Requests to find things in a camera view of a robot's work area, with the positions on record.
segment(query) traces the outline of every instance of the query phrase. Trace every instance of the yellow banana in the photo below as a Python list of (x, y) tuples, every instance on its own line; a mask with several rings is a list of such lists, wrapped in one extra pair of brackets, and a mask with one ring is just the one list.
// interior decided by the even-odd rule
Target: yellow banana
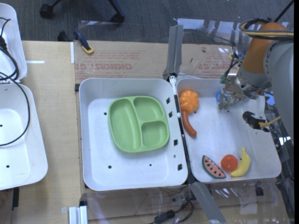
[(250, 157), (245, 151), (245, 147), (242, 147), (242, 159), (236, 170), (232, 171), (230, 175), (232, 177), (241, 177), (243, 176), (249, 169), (250, 166)]

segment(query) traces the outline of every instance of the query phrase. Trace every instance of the black connector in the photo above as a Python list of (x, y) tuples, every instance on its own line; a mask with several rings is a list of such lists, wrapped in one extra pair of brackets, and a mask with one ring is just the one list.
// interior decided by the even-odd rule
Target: black connector
[(156, 216), (154, 219), (154, 223), (156, 223), (156, 224), (163, 223), (163, 222), (167, 221), (168, 219), (174, 218), (175, 215), (176, 215), (175, 212), (173, 210), (170, 210), (166, 213)]

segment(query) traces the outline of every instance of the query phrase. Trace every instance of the green divided plate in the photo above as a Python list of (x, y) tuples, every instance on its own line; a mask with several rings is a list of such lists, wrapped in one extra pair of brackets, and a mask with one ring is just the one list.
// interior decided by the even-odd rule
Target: green divided plate
[(109, 127), (116, 146), (128, 153), (163, 147), (169, 127), (161, 104), (149, 96), (114, 100), (108, 109)]

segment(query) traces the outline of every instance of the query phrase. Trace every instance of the white plastic tray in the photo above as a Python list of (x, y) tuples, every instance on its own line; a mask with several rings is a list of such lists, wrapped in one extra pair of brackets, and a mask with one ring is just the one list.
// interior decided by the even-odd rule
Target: white plastic tray
[[(15, 10), (0, 3), (0, 17), (11, 19), (5, 26), (3, 37), (10, 54), (18, 63), (19, 79), (27, 74), (27, 66)], [(0, 52), (0, 71), (10, 75), (14, 67)], [(42, 133), (37, 117), (36, 106), (31, 90), (20, 85), (27, 94), (30, 106), (30, 124), (26, 133), (16, 142), (0, 147), (0, 190), (32, 184), (43, 179), (48, 163)], [(14, 83), (0, 83), (0, 144), (17, 138), (25, 129), (28, 120), (28, 107), (24, 94)]]
[[(113, 142), (108, 107), (117, 98), (146, 95), (164, 108), (170, 138), (162, 148), (125, 153)], [(162, 79), (90, 78), (79, 88), (83, 176), (95, 191), (181, 185), (187, 179), (172, 87)]]
[[(191, 169), (196, 179), (201, 182), (226, 182), (247, 179), (274, 178), (281, 172), (281, 163), (270, 133), (252, 129), (242, 118), (245, 111), (253, 112), (265, 118), (265, 99), (246, 100), (231, 105), (228, 110), (218, 109), (216, 93), (223, 84), (219, 79), (183, 79), (177, 83), (178, 95), (184, 90), (197, 92), (199, 107), (196, 113), (189, 115), (189, 121), (198, 132), (192, 138), (185, 132)], [(215, 179), (202, 166), (202, 156), (206, 155), (216, 164), (221, 165), (221, 159), (232, 154), (240, 159), (241, 147), (245, 147), (251, 157), (248, 172), (241, 177)]]

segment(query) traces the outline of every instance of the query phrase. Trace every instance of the toy watermelon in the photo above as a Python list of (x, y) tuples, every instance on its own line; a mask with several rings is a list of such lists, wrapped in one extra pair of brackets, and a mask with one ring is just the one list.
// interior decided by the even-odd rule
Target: toy watermelon
[(222, 169), (205, 155), (202, 156), (202, 166), (204, 166), (205, 171), (207, 171), (213, 178), (226, 178), (226, 174)]

